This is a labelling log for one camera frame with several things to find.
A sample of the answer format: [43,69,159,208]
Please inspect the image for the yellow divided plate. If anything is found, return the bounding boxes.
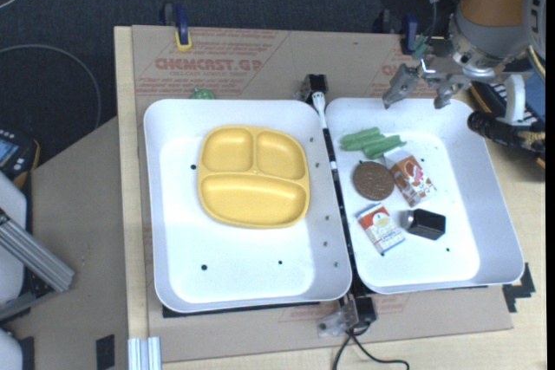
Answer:
[197,124,311,230]

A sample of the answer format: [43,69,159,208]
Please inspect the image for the green bean pods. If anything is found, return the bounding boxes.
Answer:
[338,126,408,159]

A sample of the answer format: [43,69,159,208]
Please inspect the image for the black bottle with silver cap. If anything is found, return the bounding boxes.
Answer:
[398,208,447,241]

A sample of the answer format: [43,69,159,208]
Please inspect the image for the thin black and white rod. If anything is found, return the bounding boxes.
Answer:
[312,92,357,300]

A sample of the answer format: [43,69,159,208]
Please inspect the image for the white plastic tray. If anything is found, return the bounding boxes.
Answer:
[323,96,526,295]
[142,98,353,314]

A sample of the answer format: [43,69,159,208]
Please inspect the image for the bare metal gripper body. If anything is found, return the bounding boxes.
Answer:
[416,37,500,91]

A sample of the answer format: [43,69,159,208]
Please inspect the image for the black cylinder on white bracket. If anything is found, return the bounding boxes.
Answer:
[467,74,545,153]

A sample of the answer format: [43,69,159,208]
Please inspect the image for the brown cardboard board red print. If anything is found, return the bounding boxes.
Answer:
[130,24,515,363]

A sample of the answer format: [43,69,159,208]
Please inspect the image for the red and white packet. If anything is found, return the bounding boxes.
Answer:
[356,204,407,256]

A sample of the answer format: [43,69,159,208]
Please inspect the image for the orange and white carton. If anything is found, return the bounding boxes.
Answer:
[385,154,437,208]

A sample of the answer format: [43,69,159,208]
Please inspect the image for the brown round biscuit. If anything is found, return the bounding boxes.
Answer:
[351,160,395,201]

